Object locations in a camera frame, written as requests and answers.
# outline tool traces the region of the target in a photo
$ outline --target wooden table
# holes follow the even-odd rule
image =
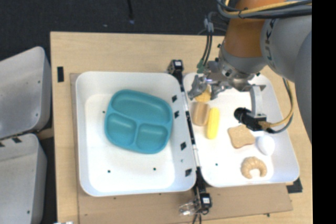
[[[182,59],[184,73],[195,72],[204,36],[52,32],[53,128],[55,136],[57,218],[74,223],[187,223],[178,206],[192,191],[118,197],[91,197],[78,184],[70,75],[86,71],[164,72],[172,59]],[[218,55],[214,37],[210,59]],[[289,100],[282,79],[269,68],[261,72],[274,86],[281,111]],[[285,184],[207,188],[214,205],[203,221],[219,223],[312,223],[312,151],[295,100],[288,129],[300,166],[302,193],[288,194]]]

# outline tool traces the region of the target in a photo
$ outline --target white toy egg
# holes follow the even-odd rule
[[[269,135],[263,135],[258,138],[257,146],[263,154],[270,156],[274,152],[275,142],[274,139]]]

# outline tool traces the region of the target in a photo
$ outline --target cable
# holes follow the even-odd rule
[[[210,52],[211,52],[211,46],[212,46],[212,34],[210,34],[209,43],[208,43],[208,52],[207,52],[207,55],[204,59],[203,66],[205,66],[206,63],[208,62]]]
[[[284,18],[312,14],[312,0],[286,1],[252,9],[229,7],[230,0],[216,0],[218,12],[227,18]]]
[[[199,219],[199,222],[200,222],[199,224],[202,224],[202,216],[201,216],[201,214],[198,214],[198,213],[195,214],[193,224],[196,223],[197,216],[198,216],[198,219]]]
[[[282,132],[283,130],[285,130],[290,125],[290,123],[292,121],[292,118],[293,118],[293,114],[294,114],[294,103],[293,103],[292,90],[290,88],[288,80],[284,79],[284,78],[282,80],[284,81],[284,84],[285,84],[285,87],[286,87],[286,90],[287,90],[287,93],[288,93],[288,96],[289,96],[291,108],[290,108],[290,111],[289,111],[288,115],[283,120],[281,120],[279,122],[276,122],[276,123],[270,123],[270,122],[267,122],[267,121],[260,121],[259,122],[260,126],[262,126],[262,128],[269,133],[279,133],[279,132]],[[282,125],[284,123],[287,123],[287,124],[281,130],[275,131],[275,130],[272,129],[273,127],[277,127],[277,126]]]
[[[210,35],[209,33],[206,34],[206,45],[205,45],[205,49],[204,49],[204,53],[203,53],[203,56],[202,56],[202,60],[204,61],[204,58],[208,52],[208,48],[209,48],[209,40],[210,40]]]
[[[226,34],[226,29],[224,29],[224,28],[214,27],[214,30],[221,31],[221,32],[224,33],[224,35]],[[197,33],[197,35],[199,36],[199,35],[203,34],[204,32],[207,32],[207,30],[206,30],[206,29],[203,29],[203,30],[199,31],[199,32]]]

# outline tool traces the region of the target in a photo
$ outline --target toy food item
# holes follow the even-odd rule
[[[252,169],[258,169],[260,171],[261,177],[264,177],[267,174],[266,164],[262,160],[258,159],[257,157],[245,158],[241,165],[242,175],[248,179],[251,179],[252,175],[250,174],[250,171]]]
[[[253,145],[255,143],[255,137],[243,124],[237,127],[229,128],[227,132],[234,148],[241,148],[245,145]]]
[[[274,139],[269,135],[263,135],[258,138],[257,146],[263,154],[270,156],[274,152],[275,142]]]
[[[209,87],[207,87],[206,90],[202,94],[195,97],[195,100],[197,102],[208,102],[210,101],[210,98],[211,98],[210,89]]]
[[[208,126],[206,131],[206,137],[214,139],[217,136],[219,126],[219,109],[211,108],[208,119]]]
[[[204,126],[208,122],[210,106],[207,103],[195,102],[192,113],[194,124]]]

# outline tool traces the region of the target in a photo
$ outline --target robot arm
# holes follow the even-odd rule
[[[311,134],[311,11],[312,0],[239,0],[235,8],[230,0],[217,0],[218,12],[229,19],[218,58],[207,61],[211,40],[210,18],[206,51],[198,64],[198,73],[188,96],[193,99],[211,86],[212,99],[235,88],[249,91],[252,111],[236,110],[235,117],[251,130],[272,130],[259,110],[259,90],[249,81],[268,65],[275,73],[295,83],[300,113],[310,141]],[[258,86],[260,91],[265,87]],[[289,125],[292,111],[284,121]]]

